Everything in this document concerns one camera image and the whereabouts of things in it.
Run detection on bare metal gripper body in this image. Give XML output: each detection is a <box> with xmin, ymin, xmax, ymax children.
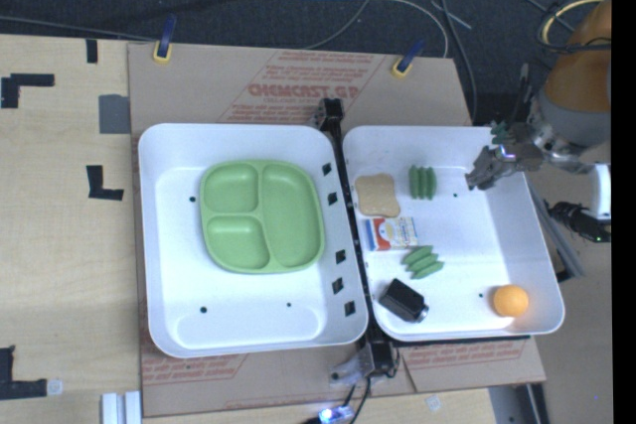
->
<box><xmin>500</xmin><ymin>121</ymin><xmax>598</xmax><ymax>174</ymax></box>

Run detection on green toy pea pods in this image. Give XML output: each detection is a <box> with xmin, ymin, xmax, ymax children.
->
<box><xmin>407</xmin><ymin>164</ymin><xmax>439</xmax><ymax>202</ymax></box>
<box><xmin>400</xmin><ymin>244</ymin><xmax>445</xmax><ymax>281</ymax></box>

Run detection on white plastic tray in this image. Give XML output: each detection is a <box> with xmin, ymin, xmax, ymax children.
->
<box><xmin>342</xmin><ymin>124</ymin><xmax>566</xmax><ymax>343</ymax></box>
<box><xmin>137</xmin><ymin>122</ymin><xmax>370</xmax><ymax>359</ymax></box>

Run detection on tan toy bread slice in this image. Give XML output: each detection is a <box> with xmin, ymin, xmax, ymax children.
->
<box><xmin>353</xmin><ymin>172</ymin><xmax>402</xmax><ymax>218</ymax></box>

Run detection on small white orange blue carton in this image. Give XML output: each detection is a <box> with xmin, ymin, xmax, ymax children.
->
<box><xmin>365</xmin><ymin>215</ymin><xmax>419</xmax><ymax>252</ymax></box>

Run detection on orange ball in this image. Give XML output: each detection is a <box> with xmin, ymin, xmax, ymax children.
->
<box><xmin>492</xmin><ymin>283</ymin><xmax>531</xmax><ymax>319</ymax></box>

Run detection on black box with round end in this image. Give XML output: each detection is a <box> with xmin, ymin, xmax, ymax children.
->
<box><xmin>379</xmin><ymin>277</ymin><xmax>430</xmax><ymax>325</ymax></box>

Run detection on green divided plate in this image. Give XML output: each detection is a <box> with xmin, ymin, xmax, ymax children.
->
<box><xmin>199</xmin><ymin>159</ymin><xmax>327</xmax><ymax>275</ymax></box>

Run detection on brown cardboard board red print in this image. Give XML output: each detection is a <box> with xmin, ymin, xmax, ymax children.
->
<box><xmin>126</xmin><ymin>42</ymin><xmax>548</xmax><ymax>418</ymax></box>

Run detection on black cylinder on white bracket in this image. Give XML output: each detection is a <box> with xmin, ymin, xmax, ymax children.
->
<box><xmin>546</xmin><ymin>162</ymin><xmax>613</xmax><ymax>244</ymax></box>

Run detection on black block with thin wires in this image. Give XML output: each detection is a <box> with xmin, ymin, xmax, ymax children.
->
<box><xmin>312</xmin><ymin>97</ymin><xmax>346</xmax><ymax>133</ymax></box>
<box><xmin>365</xmin><ymin>338</ymin><xmax>399</xmax><ymax>378</ymax></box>

